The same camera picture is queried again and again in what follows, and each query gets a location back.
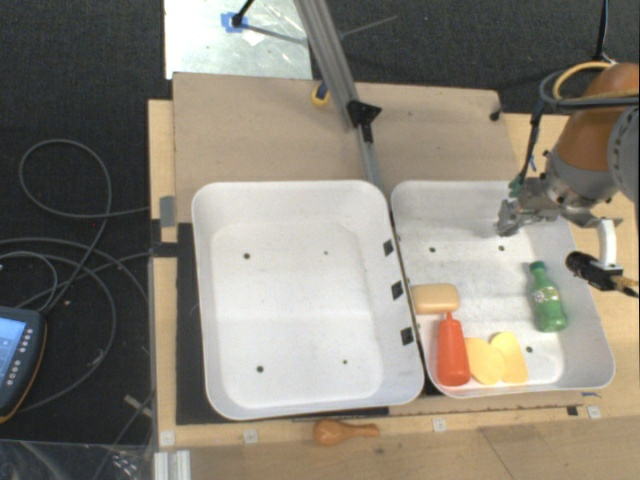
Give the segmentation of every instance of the black floor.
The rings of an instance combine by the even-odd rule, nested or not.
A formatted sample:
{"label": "black floor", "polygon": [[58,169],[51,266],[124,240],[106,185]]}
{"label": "black floor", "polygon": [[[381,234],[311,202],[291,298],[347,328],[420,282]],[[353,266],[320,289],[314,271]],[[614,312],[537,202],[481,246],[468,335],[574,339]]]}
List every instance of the black floor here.
{"label": "black floor", "polygon": [[[606,51],[638,62],[639,1],[612,0]],[[392,15],[395,22],[350,36],[344,48],[357,80],[489,88],[505,109],[527,112],[540,78],[588,60],[602,0],[329,0],[338,29]],[[34,144],[70,139],[108,167],[113,211],[148,204],[146,101],[170,97],[163,76],[162,0],[0,0],[0,241],[49,237],[90,244],[102,219],[67,219],[35,207],[18,183]],[[38,149],[25,181],[48,205],[104,213],[105,181],[86,153],[64,144]],[[145,212],[109,219],[98,248],[121,258],[150,244]],[[35,242],[0,245],[0,255],[30,250],[73,261],[82,251]],[[92,258],[89,266],[104,260]],[[0,261],[0,305],[15,306],[49,280],[36,260]],[[127,263],[146,286],[146,260]],[[62,280],[71,267],[56,263]],[[80,387],[0,426],[1,438],[109,443],[134,409],[123,399],[150,392],[147,309],[122,271],[100,273],[117,309],[113,348]],[[108,297],[79,280],[55,307],[41,373],[25,406],[84,375],[108,343]],[[139,418],[124,435],[141,443]]]}

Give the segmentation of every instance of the green bottle cap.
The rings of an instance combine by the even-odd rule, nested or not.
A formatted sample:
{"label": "green bottle cap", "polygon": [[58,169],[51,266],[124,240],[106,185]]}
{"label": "green bottle cap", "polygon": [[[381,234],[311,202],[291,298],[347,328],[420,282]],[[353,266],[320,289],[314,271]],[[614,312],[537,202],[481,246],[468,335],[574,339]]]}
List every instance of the green bottle cap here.
{"label": "green bottle cap", "polygon": [[534,270],[546,270],[547,267],[544,264],[544,261],[534,261],[531,265],[529,265],[529,272],[533,272]]}

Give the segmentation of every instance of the green bottle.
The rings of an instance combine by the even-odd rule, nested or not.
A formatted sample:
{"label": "green bottle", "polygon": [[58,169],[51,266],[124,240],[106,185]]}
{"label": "green bottle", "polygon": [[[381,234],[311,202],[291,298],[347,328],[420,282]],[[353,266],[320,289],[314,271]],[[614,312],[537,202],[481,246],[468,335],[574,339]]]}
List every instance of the green bottle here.
{"label": "green bottle", "polygon": [[547,277],[547,268],[542,261],[529,265],[533,274],[533,302],[538,314],[538,329],[542,332],[561,331],[567,326],[567,317],[562,311],[558,289]]}

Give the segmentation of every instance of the handheld device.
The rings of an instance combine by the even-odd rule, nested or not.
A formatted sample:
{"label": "handheld device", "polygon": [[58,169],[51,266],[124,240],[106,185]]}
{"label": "handheld device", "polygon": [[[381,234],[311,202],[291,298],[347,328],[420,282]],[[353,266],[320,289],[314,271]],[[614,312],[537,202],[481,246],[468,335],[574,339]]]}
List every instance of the handheld device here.
{"label": "handheld device", "polygon": [[15,414],[33,384],[46,334],[40,313],[0,306],[0,423]]}

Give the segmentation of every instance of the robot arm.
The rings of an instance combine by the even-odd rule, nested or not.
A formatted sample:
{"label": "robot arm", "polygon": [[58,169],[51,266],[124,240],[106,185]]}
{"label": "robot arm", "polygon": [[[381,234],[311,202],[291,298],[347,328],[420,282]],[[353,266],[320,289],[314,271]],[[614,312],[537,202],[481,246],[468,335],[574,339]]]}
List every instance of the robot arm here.
{"label": "robot arm", "polygon": [[[567,121],[553,150],[546,154],[545,172],[527,178],[525,165],[510,184],[510,199],[502,201],[495,227],[500,236],[511,236],[524,225],[562,216],[580,227],[597,228],[600,259],[572,253],[567,266],[601,290],[618,289],[635,295],[622,277],[621,267],[615,265],[615,231],[611,224],[618,224],[620,219],[606,222],[594,216],[591,209],[621,191],[635,204],[638,223],[639,70],[637,64],[596,64],[605,69],[584,96],[564,100],[574,102],[578,110]],[[559,96],[562,82],[581,67],[593,65],[580,65],[561,75],[553,99],[549,101],[546,96],[545,101],[563,101]],[[545,83],[541,85],[541,97],[545,96]],[[534,121],[528,155],[535,142]]]}

